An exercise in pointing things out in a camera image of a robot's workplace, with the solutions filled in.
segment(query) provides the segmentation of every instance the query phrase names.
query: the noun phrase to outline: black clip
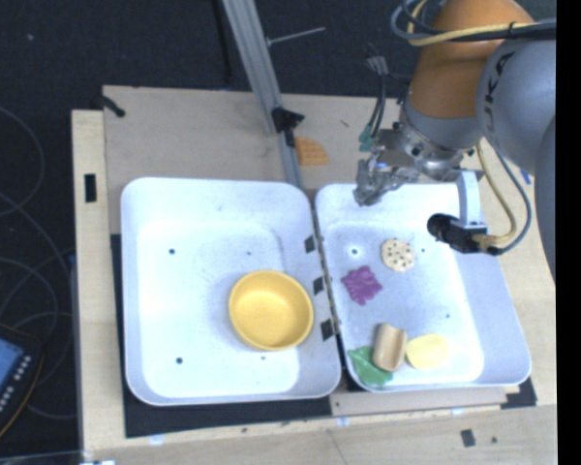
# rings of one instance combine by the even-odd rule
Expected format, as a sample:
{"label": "black clip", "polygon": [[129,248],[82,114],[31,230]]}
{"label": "black clip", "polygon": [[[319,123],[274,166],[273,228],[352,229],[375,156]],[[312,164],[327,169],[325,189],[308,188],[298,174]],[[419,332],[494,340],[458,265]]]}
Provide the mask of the black clip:
{"label": "black clip", "polygon": [[271,117],[273,117],[275,130],[278,133],[284,133],[287,146],[294,148],[294,133],[292,130],[296,128],[303,119],[305,119],[305,115],[291,112],[290,110],[284,110],[281,107],[276,107],[271,111]]}

